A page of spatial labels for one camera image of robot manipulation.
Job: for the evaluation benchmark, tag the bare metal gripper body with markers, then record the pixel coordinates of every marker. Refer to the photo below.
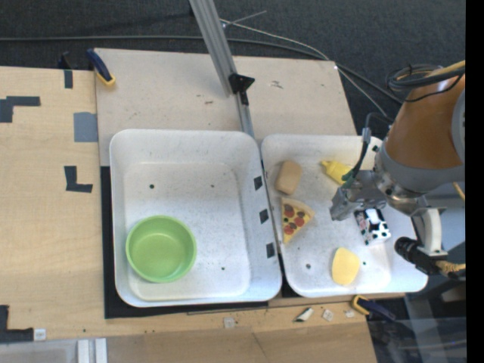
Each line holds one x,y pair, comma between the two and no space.
365,197

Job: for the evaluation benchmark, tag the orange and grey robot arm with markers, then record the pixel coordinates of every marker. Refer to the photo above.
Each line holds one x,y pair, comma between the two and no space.
427,134

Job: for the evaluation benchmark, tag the black and white milk carton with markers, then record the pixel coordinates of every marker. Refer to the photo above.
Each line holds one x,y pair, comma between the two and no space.
372,227

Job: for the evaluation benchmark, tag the yellow mustard bottle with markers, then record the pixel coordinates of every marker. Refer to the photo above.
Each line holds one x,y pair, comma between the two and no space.
336,169

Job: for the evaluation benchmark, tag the white plastic tray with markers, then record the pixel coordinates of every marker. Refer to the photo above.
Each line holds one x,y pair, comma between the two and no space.
321,236
189,172

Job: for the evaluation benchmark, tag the pizza slice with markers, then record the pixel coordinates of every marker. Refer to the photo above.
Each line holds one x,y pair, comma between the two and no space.
292,218

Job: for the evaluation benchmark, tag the tan bread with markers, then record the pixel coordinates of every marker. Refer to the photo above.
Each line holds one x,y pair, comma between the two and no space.
288,177

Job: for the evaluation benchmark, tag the thin black and white rod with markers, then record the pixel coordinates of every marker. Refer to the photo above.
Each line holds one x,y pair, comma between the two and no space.
246,115

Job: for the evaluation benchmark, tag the green bowl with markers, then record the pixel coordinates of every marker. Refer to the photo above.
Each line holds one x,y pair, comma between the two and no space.
160,249

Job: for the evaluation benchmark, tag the pale wood board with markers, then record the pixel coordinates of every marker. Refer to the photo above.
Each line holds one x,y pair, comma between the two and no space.
162,93

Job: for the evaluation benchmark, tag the black cylinder on white bracket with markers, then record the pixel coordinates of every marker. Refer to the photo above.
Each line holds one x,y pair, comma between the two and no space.
429,227

